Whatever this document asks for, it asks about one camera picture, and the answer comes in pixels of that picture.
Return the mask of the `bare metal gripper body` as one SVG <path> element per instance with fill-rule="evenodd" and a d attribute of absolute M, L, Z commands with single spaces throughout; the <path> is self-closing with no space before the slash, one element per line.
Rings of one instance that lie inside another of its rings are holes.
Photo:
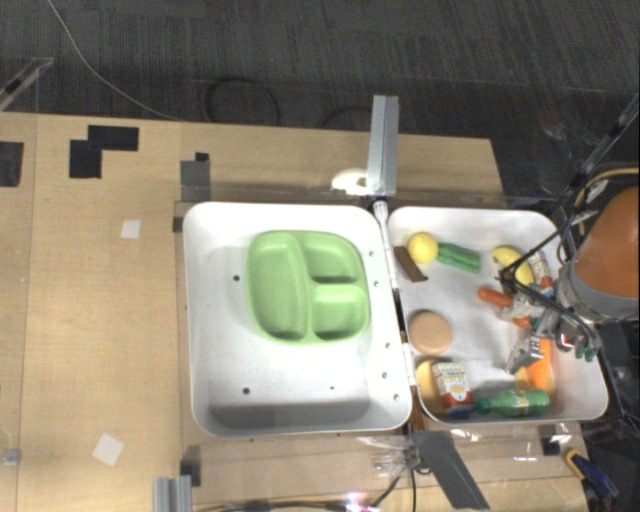
<path fill-rule="evenodd" d="M 575 356 L 597 356 L 600 350 L 595 326 L 561 305 L 542 307 L 533 325 L 533 336 L 548 339 L 561 352 L 573 352 Z"/>

